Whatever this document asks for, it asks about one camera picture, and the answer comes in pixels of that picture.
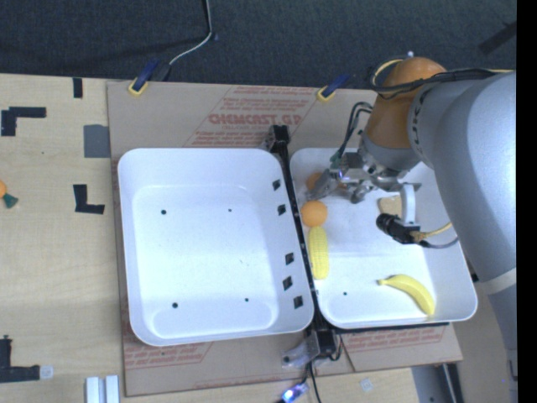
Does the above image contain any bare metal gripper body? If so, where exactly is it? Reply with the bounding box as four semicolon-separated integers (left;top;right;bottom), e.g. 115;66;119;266
335;150;410;192

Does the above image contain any orange ball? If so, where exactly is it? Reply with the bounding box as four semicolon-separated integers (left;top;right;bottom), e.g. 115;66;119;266
300;199;329;228

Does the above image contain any tan bread slice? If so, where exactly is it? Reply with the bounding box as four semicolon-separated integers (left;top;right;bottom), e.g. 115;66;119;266
377;196;404;217

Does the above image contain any white plastic tray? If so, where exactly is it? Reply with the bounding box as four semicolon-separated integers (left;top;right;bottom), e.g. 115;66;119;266
117;147;316;348
289;146;479;331

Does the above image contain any yellow corn cob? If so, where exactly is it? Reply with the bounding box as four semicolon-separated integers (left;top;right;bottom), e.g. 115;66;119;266
307;225;331;280

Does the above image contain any yellow banana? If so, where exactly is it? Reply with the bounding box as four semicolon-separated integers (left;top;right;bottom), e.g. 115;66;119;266
375;273;437;317

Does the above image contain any brown cardboard board red print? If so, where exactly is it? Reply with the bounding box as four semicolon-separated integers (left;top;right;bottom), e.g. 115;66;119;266
106;81;464;398

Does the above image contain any orange carrot with green top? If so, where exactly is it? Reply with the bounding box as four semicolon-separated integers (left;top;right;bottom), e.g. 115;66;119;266
0;179;20;210

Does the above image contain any black cylinder on white bracket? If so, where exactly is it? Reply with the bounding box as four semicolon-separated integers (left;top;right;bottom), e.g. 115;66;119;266
375;182;422;245

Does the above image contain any black block with thin wires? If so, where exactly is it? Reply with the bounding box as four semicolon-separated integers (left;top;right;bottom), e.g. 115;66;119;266
259;124;292;154
308;327;341;361

